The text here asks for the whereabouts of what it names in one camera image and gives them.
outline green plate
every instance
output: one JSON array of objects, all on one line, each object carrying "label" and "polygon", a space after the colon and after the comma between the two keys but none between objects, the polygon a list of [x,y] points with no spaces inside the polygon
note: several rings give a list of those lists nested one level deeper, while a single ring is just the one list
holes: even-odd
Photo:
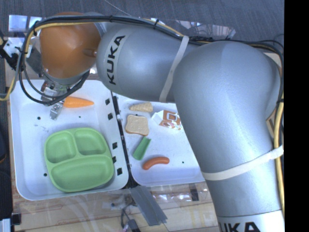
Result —
[{"label": "green plate", "polygon": [[44,145],[49,176],[59,190],[77,192],[107,183],[114,174],[108,145],[92,128],[62,130]]}]

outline toy sausage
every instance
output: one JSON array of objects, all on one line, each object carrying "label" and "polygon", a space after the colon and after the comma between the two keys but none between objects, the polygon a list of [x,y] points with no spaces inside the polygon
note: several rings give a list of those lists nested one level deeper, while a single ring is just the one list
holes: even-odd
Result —
[{"label": "toy sausage", "polygon": [[144,164],[143,164],[143,169],[144,170],[148,170],[150,169],[152,166],[156,165],[156,164],[168,164],[169,163],[169,159],[167,157],[155,157],[155,158],[152,158],[148,161],[146,161]]}]

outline orange carrot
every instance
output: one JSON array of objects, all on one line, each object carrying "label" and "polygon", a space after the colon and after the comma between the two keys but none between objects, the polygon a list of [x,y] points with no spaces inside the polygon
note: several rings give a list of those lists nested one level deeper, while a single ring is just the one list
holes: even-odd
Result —
[{"label": "orange carrot", "polygon": [[93,101],[85,100],[82,98],[68,96],[63,103],[64,107],[74,108],[74,107],[83,107],[93,105]]}]

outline toy bread slice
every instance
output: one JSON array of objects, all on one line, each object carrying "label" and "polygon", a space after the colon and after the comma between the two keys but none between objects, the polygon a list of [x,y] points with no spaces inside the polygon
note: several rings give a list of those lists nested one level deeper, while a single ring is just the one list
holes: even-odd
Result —
[{"label": "toy bread slice", "polygon": [[129,107],[131,111],[152,112],[154,110],[150,102],[135,104]]},{"label": "toy bread slice", "polygon": [[125,130],[130,134],[147,136],[149,134],[148,120],[143,116],[129,115],[126,119]]}]

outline metal bracket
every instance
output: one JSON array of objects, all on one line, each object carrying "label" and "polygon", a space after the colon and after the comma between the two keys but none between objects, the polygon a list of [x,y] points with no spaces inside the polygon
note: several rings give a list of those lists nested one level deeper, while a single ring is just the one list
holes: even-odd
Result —
[{"label": "metal bracket", "polygon": [[155,201],[147,187],[137,186],[131,188],[130,192],[149,226],[159,225],[162,222],[166,223],[166,219],[168,219],[167,216]]},{"label": "metal bracket", "polygon": [[57,120],[62,107],[63,107],[64,101],[59,101],[55,105],[53,105],[52,109],[50,110],[50,118],[53,120]]}]

